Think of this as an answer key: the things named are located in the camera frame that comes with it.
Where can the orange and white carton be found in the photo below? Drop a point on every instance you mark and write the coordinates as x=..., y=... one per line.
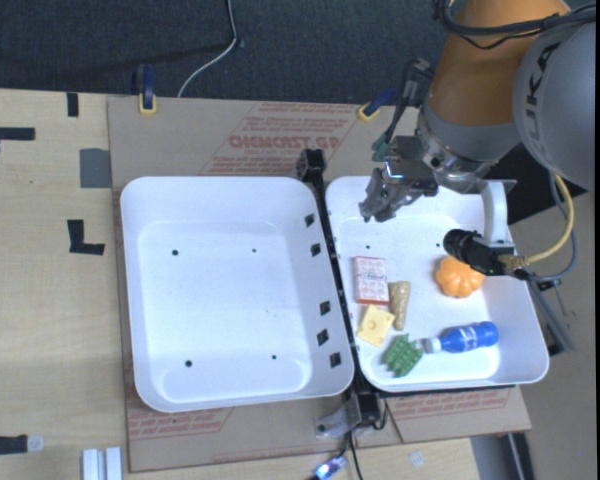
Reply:
x=370, y=280

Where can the blue plastic bottle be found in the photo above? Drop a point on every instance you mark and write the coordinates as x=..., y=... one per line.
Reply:
x=465, y=338

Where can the black cylinder on white bracket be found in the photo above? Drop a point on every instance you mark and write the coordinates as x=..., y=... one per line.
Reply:
x=472, y=250

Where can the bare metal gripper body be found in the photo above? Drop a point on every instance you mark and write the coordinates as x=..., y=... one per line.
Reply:
x=412, y=168

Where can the green toy vegetable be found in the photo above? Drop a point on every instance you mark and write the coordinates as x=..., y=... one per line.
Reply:
x=402, y=357

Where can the orange toy pumpkin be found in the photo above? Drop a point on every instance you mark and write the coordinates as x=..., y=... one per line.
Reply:
x=457, y=279

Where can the brown cardboard board red print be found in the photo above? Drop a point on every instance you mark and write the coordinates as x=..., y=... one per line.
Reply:
x=180, y=138

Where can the yellow toy cheese wedge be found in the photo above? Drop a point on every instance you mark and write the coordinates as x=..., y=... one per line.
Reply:
x=375, y=325

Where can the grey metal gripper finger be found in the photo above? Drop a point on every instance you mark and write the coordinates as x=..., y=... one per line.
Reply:
x=396, y=202
x=372, y=195

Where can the white plastic tray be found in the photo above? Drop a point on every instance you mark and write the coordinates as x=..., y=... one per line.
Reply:
x=450, y=368
x=220, y=298

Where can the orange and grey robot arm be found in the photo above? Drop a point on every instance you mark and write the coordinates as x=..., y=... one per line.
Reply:
x=485, y=68

